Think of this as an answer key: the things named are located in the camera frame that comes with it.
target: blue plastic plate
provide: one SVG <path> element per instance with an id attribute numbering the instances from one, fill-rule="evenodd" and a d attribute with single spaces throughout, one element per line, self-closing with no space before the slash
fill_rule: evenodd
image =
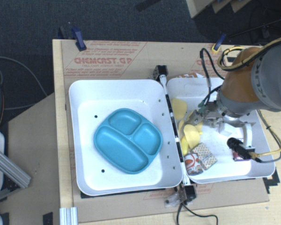
<path id="1" fill-rule="evenodd" d="M 149 120 L 139 113 L 121 108 L 98 127 L 94 145 L 99 153 L 118 169 L 137 174 L 144 171 L 158 154 L 163 137 Z"/>

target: yellow object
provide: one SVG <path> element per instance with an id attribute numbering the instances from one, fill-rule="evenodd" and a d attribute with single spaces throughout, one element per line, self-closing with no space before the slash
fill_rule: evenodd
<path id="1" fill-rule="evenodd" d="M 191 149 L 197 146 L 200 142 L 200 134 L 195 126 L 187 124 L 184 129 L 185 138 L 188 142 L 188 145 Z"/>
<path id="2" fill-rule="evenodd" d="M 178 124 L 178 136 L 181 136 L 181 129 L 183 128 L 185 121 L 181 120 Z"/>
<path id="3" fill-rule="evenodd" d="M 235 49 L 238 49 L 237 47 L 232 47 L 232 48 L 230 48 L 230 49 L 225 50 L 225 51 L 221 54 L 221 56 L 220 56 L 220 57 L 218 58 L 218 60 L 217 60 L 217 65 L 218 65 L 221 69 L 223 69 L 223 70 L 226 70 L 226 71 L 231 70 L 231 71 L 232 71 L 233 69 L 236 69 L 236 68 L 238 68 L 238 67 L 240 67 L 240 66 L 244 66 L 244 64 L 249 63 L 250 61 L 253 61 L 254 58 L 256 58 L 257 56 L 261 55 L 261 54 L 262 54 L 264 51 L 266 51 L 269 47 L 272 47 L 273 45 L 275 45 L 275 44 L 277 44 L 277 43 L 280 43 L 280 42 L 281 42 L 281 38 L 278 38 L 278 39 L 276 39 L 276 40 L 274 40 L 274 41 L 272 41 L 272 42 L 270 42 L 270 43 L 264 45 L 264 46 L 261 47 L 259 50 L 257 50 L 257 51 L 254 52 L 253 54 L 251 54 L 251 55 L 250 55 L 249 57 L 247 57 L 246 59 L 243 59 L 243 60 L 240 61 L 239 63 L 236 63 L 236 64 L 233 64 L 232 66 L 226 67 L 226 66 L 224 66 L 224 65 L 221 63 L 221 61 L 222 61 L 224 55 L 227 55 L 230 51 L 233 51 L 233 50 L 235 50 Z"/>
<path id="4" fill-rule="evenodd" d="M 183 119 L 187 111 L 186 102 L 177 98 L 173 98 L 171 100 L 171 105 L 175 119 Z"/>
<path id="5" fill-rule="evenodd" d="M 212 47 L 211 47 L 211 49 L 210 49 L 210 50 L 212 51 L 212 53 L 217 54 L 217 53 L 219 52 L 219 50 L 220 50 L 221 46 L 219 46 L 219 47 L 218 47 L 218 49 L 217 49 L 217 50 L 215 50 L 215 49 L 214 49 L 215 45 L 216 45 L 216 43 L 212 45 Z"/>
<path id="6" fill-rule="evenodd" d="M 267 130 L 270 131 L 272 136 L 275 138 L 277 144 L 279 145 L 279 149 L 271 152 L 264 152 L 264 153 L 255 153 L 255 152 L 249 152 L 249 155 L 252 159 L 259 158 L 261 156 L 271 155 L 278 152 L 281 152 L 281 139 L 277 136 L 277 134 L 271 129 L 271 126 L 268 125 L 267 121 L 265 120 L 264 116 L 261 113 L 261 110 L 257 110 L 258 115 L 260 116 L 261 120 L 263 121 L 264 125 L 266 126 Z"/>
<path id="7" fill-rule="evenodd" d="M 202 135 L 202 126 L 203 126 L 203 121 L 201 121 L 200 123 L 198 123 L 195 128 L 197 129 L 197 131 L 199 132 L 200 135 Z"/>
<path id="8" fill-rule="evenodd" d="M 183 136 L 183 138 L 181 138 L 180 145 L 181 145 L 182 155 L 185 156 L 187 154 L 188 148 L 189 148 L 189 145 L 188 145 L 188 142 L 187 142 L 185 136 Z"/>

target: white container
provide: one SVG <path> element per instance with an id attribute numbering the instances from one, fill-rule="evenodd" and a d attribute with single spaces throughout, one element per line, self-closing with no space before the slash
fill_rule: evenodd
<path id="1" fill-rule="evenodd" d="M 213 88 L 222 80 L 212 78 Z M 205 78 L 174 78 L 169 80 L 170 99 L 184 100 L 188 112 L 198 108 L 207 94 Z M 182 181 L 182 168 L 163 87 L 153 80 L 79 80 L 69 89 L 74 134 L 77 184 L 90 196 L 175 187 Z M 163 135 L 159 154 L 139 174 L 127 174 L 111 165 L 94 147 L 94 133 L 113 111 L 128 108 L 152 122 Z M 252 123 L 253 146 L 257 153 L 269 151 L 257 113 L 243 118 Z M 216 164 L 202 174 L 191 176 L 196 183 L 251 179 L 270 176 L 274 163 L 235 162 L 227 146 L 227 137 L 204 124 L 203 142 L 217 158 Z"/>
<path id="2" fill-rule="evenodd" d="M 212 78 L 211 89 L 221 85 L 222 82 L 223 80 L 220 78 Z M 170 99 L 177 98 L 187 103 L 188 114 L 193 110 L 198 109 L 198 104 L 208 93 L 206 78 L 173 78 L 169 80 L 167 87 Z M 211 96 L 210 101 L 215 99 L 216 92 Z M 249 116 L 243 116 L 240 120 L 252 124 L 252 146 L 255 147 L 256 153 L 269 152 L 270 148 L 260 124 L 257 112 L 252 111 Z M 243 136 L 243 134 L 232 134 L 227 137 L 221 135 L 218 129 L 219 128 L 211 128 L 207 123 L 203 123 L 203 134 L 200 135 L 200 142 L 204 143 L 209 148 L 212 154 L 216 157 L 217 162 L 203 173 L 190 176 L 192 181 L 196 183 L 210 183 L 242 180 L 267 177 L 274 173 L 274 163 L 261 164 L 253 160 L 235 162 L 232 159 L 232 150 L 227 146 L 227 140 L 231 136 Z M 273 156 L 264 156 L 262 159 L 272 160 Z"/>
<path id="3" fill-rule="evenodd" d="M 182 179 L 172 123 L 160 83 L 153 80 L 80 80 L 69 89 L 76 175 L 79 189 L 90 196 L 171 188 Z M 95 149 L 94 133 L 113 111 L 128 108 L 152 122 L 163 135 L 160 152 L 139 174 L 111 165 Z"/>

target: blue clamp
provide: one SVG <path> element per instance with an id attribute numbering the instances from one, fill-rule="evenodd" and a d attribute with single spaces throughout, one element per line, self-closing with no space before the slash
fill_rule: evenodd
<path id="1" fill-rule="evenodd" d="M 86 45 L 83 42 L 81 30 L 78 27 L 72 27 L 72 34 L 73 37 L 77 40 L 76 46 L 78 47 L 79 51 L 86 50 Z"/>
<path id="2" fill-rule="evenodd" d="M 223 41 L 225 40 L 226 36 L 227 36 L 227 35 L 226 35 L 225 33 L 223 33 L 223 34 L 221 35 L 221 37 L 219 38 L 219 40 L 217 40 L 217 42 L 212 46 L 211 51 L 212 51 L 213 53 L 215 53 L 215 54 L 218 53 L 218 51 L 220 50 L 221 44 L 222 44 Z"/>

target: yellow cable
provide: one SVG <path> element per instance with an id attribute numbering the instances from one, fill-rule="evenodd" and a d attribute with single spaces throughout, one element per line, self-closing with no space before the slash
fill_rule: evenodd
<path id="1" fill-rule="evenodd" d="M 264 152 L 264 153 L 255 153 L 255 152 L 249 152 L 250 156 L 254 159 L 254 158 L 258 158 L 261 156 L 266 156 L 266 155 L 271 155 L 271 154 L 275 154 L 278 152 L 281 152 L 281 140 L 280 138 L 277 136 L 277 134 L 268 126 L 265 118 L 263 117 L 262 113 L 260 110 L 257 111 L 261 120 L 263 121 L 263 123 L 265 124 L 266 128 L 270 131 L 270 133 L 273 135 L 273 137 L 275 137 L 278 140 L 278 144 L 280 144 L 280 148 L 278 150 L 275 151 L 271 151 L 271 152 Z"/>
<path id="2" fill-rule="evenodd" d="M 223 56 L 226 55 L 229 51 L 227 51 L 225 54 L 222 53 L 222 55 L 218 58 L 217 60 L 217 65 L 223 69 L 223 70 L 233 70 L 233 69 L 236 69 L 240 66 L 242 66 L 244 63 L 247 63 L 248 61 L 252 60 L 254 57 L 258 56 L 259 54 L 263 53 L 263 51 L 265 49 L 267 49 L 268 47 L 276 44 L 276 43 L 280 43 L 281 42 L 281 38 L 278 38 L 266 45 L 264 45 L 263 47 L 261 47 L 259 50 L 257 50 L 256 52 L 254 52 L 253 54 L 251 54 L 251 56 L 249 56 L 248 58 L 242 60 L 241 62 L 237 63 L 237 64 L 233 64 L 232 66 L 229 66 L 229 67 L 226 67 L 224 66 L 223 64 L 221 64 L 221 60 L 223 59 Z"/>
<path id="3" fill-rule="evenodd" d="M 237 50 L 237 49 L 245 49 L 244 47 L 241 46 L 234 46 L 232 48 L 228 48 L 223 52 L 223 55 L 225 56 L 226 54 L 228 54 L 229 52 L 233 51 L 233 50 Z"/>

